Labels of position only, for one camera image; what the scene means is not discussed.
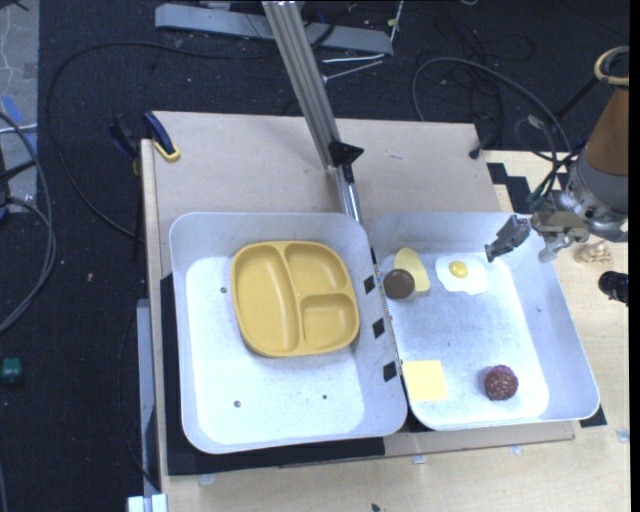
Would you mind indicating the yellow oval slice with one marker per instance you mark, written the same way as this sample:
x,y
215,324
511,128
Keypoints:
x,y
407,259

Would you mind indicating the brown round biscuit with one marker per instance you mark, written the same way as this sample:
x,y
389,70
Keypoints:
x,y
398,285

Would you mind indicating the thin black and white rod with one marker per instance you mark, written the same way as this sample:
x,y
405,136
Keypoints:
x,y
384,291

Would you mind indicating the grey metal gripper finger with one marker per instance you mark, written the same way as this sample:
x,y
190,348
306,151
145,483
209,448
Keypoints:
x,y
551,249
509,236

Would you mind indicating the white and yellow fried egg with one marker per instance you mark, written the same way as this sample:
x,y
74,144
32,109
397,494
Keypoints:
x,y
462,275

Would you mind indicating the yellow divided plate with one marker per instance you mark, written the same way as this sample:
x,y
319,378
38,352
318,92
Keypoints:
x,y
270,295

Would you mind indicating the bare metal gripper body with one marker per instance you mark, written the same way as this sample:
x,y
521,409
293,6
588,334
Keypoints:
x,y
575,215

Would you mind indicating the brown cardboard board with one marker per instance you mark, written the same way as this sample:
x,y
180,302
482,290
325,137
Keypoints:
x,y
250,170

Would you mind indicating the white plastic tray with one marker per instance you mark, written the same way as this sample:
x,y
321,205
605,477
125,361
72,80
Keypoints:
x,y
280,395
470,340

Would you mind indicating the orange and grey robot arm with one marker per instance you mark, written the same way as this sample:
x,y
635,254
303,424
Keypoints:
x,y
607,135

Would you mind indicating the brown and purple ball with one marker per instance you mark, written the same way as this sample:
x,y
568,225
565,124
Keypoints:
x,y
501,383

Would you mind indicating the yellow square cheese slice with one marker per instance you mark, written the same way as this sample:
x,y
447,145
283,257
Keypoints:
x,y
425,381

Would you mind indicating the black cylinder on white bracket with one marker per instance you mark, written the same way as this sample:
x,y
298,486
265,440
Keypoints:
x,y
614,286

